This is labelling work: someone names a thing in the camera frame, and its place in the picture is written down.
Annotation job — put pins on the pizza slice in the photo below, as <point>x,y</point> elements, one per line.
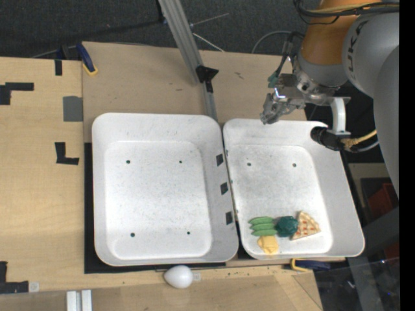
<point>305,227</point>

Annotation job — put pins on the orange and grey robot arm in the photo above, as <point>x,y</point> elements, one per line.
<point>327,37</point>

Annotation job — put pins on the white egg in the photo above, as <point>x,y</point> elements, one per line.
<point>178,276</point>

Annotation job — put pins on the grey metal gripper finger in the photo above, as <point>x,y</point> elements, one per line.
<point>277,111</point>
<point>266,117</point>

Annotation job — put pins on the white plastic tray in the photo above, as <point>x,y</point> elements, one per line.
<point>279,186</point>
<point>155,199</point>

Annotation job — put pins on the black cylinder on white bracket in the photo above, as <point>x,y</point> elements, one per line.
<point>338,115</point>

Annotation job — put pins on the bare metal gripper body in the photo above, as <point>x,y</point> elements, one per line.
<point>291,96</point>

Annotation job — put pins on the green pea pods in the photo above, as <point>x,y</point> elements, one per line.
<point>262,225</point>

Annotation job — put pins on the dark green broccoli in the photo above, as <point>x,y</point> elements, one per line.
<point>286,226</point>

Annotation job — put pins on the yellow toy food piece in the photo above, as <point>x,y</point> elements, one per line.
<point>268,245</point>

